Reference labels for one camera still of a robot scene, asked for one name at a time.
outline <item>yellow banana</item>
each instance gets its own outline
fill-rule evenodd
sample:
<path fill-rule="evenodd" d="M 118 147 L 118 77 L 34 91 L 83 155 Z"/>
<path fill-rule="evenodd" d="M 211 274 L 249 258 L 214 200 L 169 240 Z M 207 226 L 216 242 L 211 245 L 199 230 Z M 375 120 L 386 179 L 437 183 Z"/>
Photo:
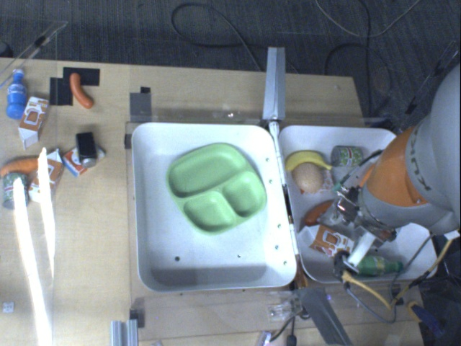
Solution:
<path fill-rule="evenodd" d="M 303 163 L 312 163 L 327 170 L 331 169 L 331 165 L 328 165 L 323 160 L 322 156 L 315 151 L 296 151 L 290 154 L 285 160 L 285 169 L 291 172 L 294 168 Z"/>

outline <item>green divided plate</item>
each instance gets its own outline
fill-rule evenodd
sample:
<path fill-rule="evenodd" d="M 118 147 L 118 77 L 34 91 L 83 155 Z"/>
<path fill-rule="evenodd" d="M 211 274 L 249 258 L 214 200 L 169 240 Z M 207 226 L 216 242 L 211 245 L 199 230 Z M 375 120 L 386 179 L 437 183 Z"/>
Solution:
<path fill-rule="evenodd" d="M 218 234 L 258 213 L 267 201 L 254 168 L 235 147 L 213 143 L 174 161 L 167 185 L 181 212 L 200 231 Z"/>

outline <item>orange sausage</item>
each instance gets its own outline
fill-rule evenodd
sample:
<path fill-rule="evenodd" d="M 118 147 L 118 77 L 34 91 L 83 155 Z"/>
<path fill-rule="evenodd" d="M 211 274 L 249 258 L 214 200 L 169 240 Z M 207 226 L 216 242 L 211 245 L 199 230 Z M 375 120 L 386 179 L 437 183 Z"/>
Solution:
<path fill-rule="evenodd" d="M 38 169 L 38 158 L 17 159 L 5 164 L 0 169 L 0 177 L 5 177 L 8 173 L 18 172 L 29 174 Z"/>
<path fill-rule="evenodd" d="M 85 91 L 81 88 L 80 85 L 80 74 L 72 73 L 69 76 L 69 84 L 71 85 L 72 95 L 80 102 L 81 106 L 85 107 L 86 109 L 91 108 L 94 105 L 92 99 L 85 94 Z"/>
<path fill-rule="evenodd" d="M 304 217 L 305 225 L 307 227 L 312 227 L 319 224 L 320 222 L 318 221 L 318 219 L 321 217 L 322 214 L 324 214 L 328 210 L 332 203 L 333 200 L 328 200 L 321 204 L 318 204 L 316 207 L 309 210 Z"/>

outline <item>gray floor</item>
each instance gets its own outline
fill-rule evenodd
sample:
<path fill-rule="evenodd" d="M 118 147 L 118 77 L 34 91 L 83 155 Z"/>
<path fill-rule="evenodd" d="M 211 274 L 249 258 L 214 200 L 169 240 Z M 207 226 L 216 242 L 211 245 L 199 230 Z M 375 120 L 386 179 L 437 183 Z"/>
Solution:
<path fill-rule="evenodd" d="M 357 0 L 319 1 L 343 26 L 361 36 L 367 34 L 367 15 Z M 362 1 L 370 11 L 374 35 L 416 0 Z M 171 26 L 171 13 L 188 2 L 208 4 L 232 22 L 242 38 L 255 45 L 250 49 L 263 70 L 264 47 L 270 45 L 286 48 L 288 71 L 322 74 L 328 53 L 337 45 L 367 44 L 365 38 L 354 37 L 328 21 L 314 0 L 0 0 L 0 40 L 19 54 L 49 21 L 64 20 L 67 27 L 40 57 L 54 58 L 57 51 L 58 59 L 72 61 L 258 70 L 242 46 L 204 48 L 180 38 Z M 364 114 L 369 114 L 371 103 L 372 115 L 388 117 L 394 130 L 414 124 L 429 111 L 434 90 L 446 71 L 427 82 L 412 116 L 406 117 L 405 109 L 445 48 L 451 42 L 459 48 L 460 11 L 460 0 L 421 0 L 385 34 L 370 38 L 369 70 L 366 51 L 349 47 L 331 57 L 328 73 L 354 77 Z M 209 9 L 181 10 L 176 24 L 191 40 L 239 43 L 222 17 Z M 459 61 L 458 56 L 450 67 Z M 459 268 L 459 247 L 453 261 Z M 456 299 L 460 290 L 457 286 L 450 290 L 456 291 L 450 298 L 454 306 L 449 315 L 455 320 L 447 323 L 459 328 L 456 317 L 461 311 Z M 436 307 L 437 296 L 446 295 L 433 296 L 430 285 L 423 291 L 425 302 Z"/>

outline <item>small carton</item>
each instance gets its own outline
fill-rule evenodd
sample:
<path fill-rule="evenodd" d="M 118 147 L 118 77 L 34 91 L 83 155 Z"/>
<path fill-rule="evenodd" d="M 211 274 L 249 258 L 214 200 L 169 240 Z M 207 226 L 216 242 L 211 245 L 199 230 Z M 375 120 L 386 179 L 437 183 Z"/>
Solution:
<path fill-rule="evenodd" d="M 98 152 L 98 161 L 103 159 L 106 156 L 106 153 L 98 145 L 96 146 Z M 79 152 L 77 147 L 74 147 L 72 150 L 68 151 L 63 157 L 64 165 L 69 169 L 69 171 L 75 176 L 85 173 L 88 168 L 85 168 L 80 163 Z"/>
<path fill-rule="evenodd" d="M 19 124 L 19 137 L 24 150 L 38 142 L 41 128 L 45 122 L 50 102 L 38 97 L 31 97 Z"/>
<path fill-rule="evenodd" d="M 59 183 L 59 179 L 64 170 L 64 164 L 59 156 L 59 149 L 49 153 L 47 155 L 48 160 L 48 175 L 50 176 L 50 189 L 51 194 L 56 190 L 56 186 Z M 29 197 L 30 200 L 35 201 L 36 203 L 40 202 L 40 185 L 38 181 L 38 176 L 36 175 L 29 187 Z"/>
<path fill-rule="evenodd" d="M 351 252 L 354 241 L 320 224 L 314 242 L 310 246 L 328 257 L 334 257 L 340 251 Z"/>

